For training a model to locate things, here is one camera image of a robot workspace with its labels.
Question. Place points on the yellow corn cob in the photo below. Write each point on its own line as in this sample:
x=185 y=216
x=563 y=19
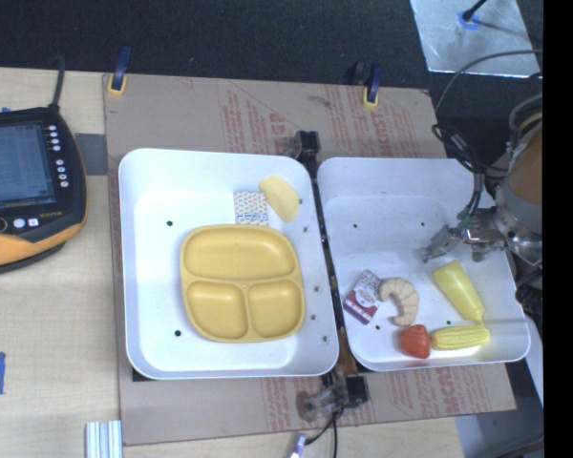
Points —
x=460 y=337

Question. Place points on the white plastic tray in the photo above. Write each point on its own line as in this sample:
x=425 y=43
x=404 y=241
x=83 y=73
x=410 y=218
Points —
x=153 y=279
x=387 y=208

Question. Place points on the red and white packet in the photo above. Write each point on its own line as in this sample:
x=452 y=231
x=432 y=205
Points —
x=362 y=298

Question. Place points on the thin black and white rod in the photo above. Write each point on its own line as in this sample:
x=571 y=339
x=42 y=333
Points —
x=333 y=284

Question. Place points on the beige croissant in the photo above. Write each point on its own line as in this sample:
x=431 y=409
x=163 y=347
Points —
x=406 y=298

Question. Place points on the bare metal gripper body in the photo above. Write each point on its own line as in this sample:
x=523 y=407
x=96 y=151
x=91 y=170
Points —
x=499 y=236

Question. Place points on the yellow divided plate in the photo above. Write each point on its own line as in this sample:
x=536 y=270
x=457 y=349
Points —
x=241 y=279

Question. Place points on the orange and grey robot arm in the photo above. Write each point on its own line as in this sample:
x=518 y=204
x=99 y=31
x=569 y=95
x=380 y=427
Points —
x=526 y=174

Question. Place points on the yellow squeeze bottle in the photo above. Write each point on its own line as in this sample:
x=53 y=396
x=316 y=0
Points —
x=458 y=286

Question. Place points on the black cylinder on white bracket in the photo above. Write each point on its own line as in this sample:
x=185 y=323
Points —
x=530 y=298

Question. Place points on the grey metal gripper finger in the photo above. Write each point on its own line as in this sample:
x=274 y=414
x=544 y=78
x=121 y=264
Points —
x=480 y=254
x=440 y=242

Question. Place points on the brown cardboard board red print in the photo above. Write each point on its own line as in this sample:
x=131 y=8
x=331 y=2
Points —
x=181 y=112

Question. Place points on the red bell pepper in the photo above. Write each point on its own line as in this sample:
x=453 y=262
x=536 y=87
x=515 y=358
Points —
x=415 y=341

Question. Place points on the white and yellow packet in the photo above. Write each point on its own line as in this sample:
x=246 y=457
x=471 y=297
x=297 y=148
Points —
x=250 y=208

